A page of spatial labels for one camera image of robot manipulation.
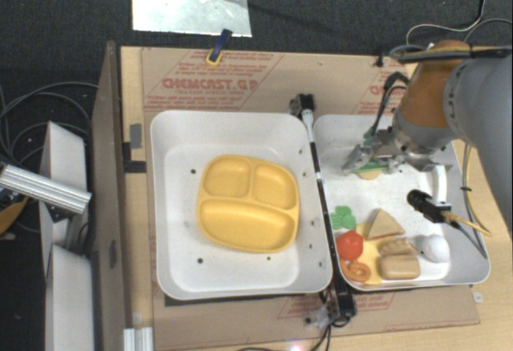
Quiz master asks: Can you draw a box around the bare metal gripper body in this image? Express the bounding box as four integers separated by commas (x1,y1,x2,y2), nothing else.
370,127,437,173

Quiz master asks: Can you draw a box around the tan and green toy biscuit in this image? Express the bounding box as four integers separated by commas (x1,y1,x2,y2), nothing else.
352,159,396,181

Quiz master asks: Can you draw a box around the white plastic tray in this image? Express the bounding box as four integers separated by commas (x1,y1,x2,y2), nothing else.
150,109,334,301
313,113,491,293

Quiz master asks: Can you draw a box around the thin black and white rod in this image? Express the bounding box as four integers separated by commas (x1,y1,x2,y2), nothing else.
302,110,342,295

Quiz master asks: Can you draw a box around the green toy lettuce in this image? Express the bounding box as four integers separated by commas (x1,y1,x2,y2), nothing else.
329,205,358,231

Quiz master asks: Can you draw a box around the triangular toy sandwich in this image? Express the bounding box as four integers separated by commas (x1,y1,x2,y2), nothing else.
366,208,406,241

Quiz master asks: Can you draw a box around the tan toy croissant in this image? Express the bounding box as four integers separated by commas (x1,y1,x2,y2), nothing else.
378,237,416,258

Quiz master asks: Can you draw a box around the red toy tomato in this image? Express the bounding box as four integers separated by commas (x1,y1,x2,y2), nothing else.
335,230,366,261

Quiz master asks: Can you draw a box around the white toy egg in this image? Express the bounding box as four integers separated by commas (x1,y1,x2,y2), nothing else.
416,233,451,264

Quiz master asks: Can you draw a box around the yellow toy cheese slice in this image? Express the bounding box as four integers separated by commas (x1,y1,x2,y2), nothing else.
353,220,385,286

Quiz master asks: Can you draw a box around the tan toy bread loaf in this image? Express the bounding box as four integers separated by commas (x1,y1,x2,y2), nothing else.
378,254,422,280

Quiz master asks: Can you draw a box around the orange toy tomato slice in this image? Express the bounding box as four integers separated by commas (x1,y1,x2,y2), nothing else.
345,260,373,283

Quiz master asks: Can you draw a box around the yellow divided plate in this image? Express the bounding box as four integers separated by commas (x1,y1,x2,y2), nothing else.
196,153,301,256

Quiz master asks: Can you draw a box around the brown cardboard board red print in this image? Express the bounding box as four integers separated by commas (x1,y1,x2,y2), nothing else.
140,46,481,351

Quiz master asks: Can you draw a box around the black cylinder on white bracket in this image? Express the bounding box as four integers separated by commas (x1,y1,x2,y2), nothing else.
406,163,453,224

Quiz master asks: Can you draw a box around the black block with thin wires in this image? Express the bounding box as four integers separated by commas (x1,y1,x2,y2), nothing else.
289,93,318,119
333,280,357,321

